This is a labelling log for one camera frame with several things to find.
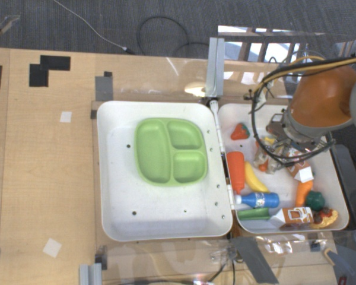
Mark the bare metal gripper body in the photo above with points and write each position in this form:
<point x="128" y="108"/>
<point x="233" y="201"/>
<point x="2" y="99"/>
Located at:
<point x="287" y="143"/>

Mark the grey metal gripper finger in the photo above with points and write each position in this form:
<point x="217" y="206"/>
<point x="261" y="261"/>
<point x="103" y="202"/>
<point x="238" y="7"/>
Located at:
<point x="275" y="164"/>
<point x="260" y="156"/>

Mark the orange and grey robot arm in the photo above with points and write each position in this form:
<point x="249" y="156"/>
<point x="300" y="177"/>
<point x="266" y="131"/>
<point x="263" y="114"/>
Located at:
<point x="323" y="96"/>

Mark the small orange piece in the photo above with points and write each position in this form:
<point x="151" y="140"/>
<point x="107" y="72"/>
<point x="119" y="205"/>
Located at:
<point x="263" y="167"/>

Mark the yellow banana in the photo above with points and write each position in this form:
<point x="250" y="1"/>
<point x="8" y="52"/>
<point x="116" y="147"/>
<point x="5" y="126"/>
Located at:
<point x="253" y="180"/>

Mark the white plastic tray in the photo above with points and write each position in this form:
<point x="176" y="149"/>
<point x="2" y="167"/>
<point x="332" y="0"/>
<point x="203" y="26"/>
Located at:
<point x="166" y="206"/>
<point x="287" y="188"/>

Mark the brown and white carton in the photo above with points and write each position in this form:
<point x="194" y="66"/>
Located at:
<point x="295" y="217"/>
<point x="302" y="171"/>

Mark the orange bottle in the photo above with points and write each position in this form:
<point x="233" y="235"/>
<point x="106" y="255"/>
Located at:
<point x="235" y="171"/>

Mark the red strawberry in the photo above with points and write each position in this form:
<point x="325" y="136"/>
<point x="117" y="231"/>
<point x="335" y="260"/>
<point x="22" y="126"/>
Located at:
<point x="239" y="132"/>

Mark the blue bottle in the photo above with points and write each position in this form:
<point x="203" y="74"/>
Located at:
<point x="259" y="200"/>

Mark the orange carrot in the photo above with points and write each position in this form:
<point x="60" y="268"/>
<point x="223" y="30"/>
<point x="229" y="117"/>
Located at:
<point x="303" y="193"/>

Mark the green broccoli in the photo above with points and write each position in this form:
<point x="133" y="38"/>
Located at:
<point x="315" y="200"/>

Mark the green cucumber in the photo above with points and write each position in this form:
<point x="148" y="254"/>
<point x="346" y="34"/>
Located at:
<point x="253" y="214"/>

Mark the yellow pasta with red sauce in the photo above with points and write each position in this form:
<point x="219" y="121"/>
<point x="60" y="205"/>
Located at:
<point x="326" y="218"/>

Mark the green divided plate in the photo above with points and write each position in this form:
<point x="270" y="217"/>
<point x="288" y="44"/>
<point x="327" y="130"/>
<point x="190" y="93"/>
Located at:
<point x="152" y="153"/>

